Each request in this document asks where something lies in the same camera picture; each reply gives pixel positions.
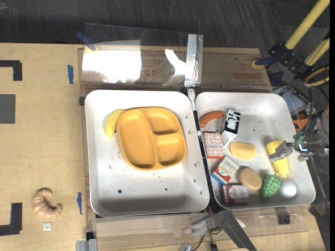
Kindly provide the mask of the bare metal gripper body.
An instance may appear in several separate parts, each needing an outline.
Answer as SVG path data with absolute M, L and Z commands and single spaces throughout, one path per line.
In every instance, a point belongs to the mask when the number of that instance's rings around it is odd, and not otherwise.
M 303 136 L 298 136 L 294 139 L 294 149 L 304 156 L 329 155 L 329 149 L 327 145 L 320 144 L 317 141 L 313 141 Z

